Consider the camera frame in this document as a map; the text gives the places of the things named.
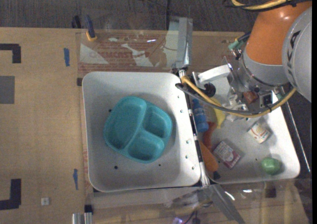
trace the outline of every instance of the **blue bottle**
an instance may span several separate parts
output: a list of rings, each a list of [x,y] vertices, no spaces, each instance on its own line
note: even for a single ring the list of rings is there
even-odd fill
[[[194,113],[197,131],[198,132],[207,131],[209,128],[207,123],[207,117],[205,115],[203,107],[200,105],[197,99],[193,99],[193,113]]]

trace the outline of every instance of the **plastic container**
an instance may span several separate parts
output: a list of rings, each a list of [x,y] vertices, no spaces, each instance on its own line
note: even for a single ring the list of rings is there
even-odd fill
[[[205,115],[204,108],[200,105],[197,99],[193,99],[193,113],[197,131],[207,131],[209,128],[209,125],[207,123],[207,117]]]
[[[151,163],[162,155],[171,132],[172,120],[165,111],[142,98],[127,96],[106,120],[104,139],[122,155]]]

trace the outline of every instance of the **green ball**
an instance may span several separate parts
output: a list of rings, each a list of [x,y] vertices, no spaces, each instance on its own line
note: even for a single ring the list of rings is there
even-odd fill
[[[282,163],[275,158],[267,157],[261,161],[261,166],[265,173],[274,175],[279,172],[282,167]]]

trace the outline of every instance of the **white can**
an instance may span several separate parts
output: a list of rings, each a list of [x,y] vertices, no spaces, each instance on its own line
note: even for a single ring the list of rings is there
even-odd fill
[[[258,121],[251,126],[248,133],[260,144],[267,140],[271,135],[266,127]]]

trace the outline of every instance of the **divided teal dish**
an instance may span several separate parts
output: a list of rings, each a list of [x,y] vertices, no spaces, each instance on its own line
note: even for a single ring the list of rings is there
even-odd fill
[[[106,144],[140,163],[157,160],[172,132],[170,116],[156,105],[135,96],[119,100],[106,120]]]

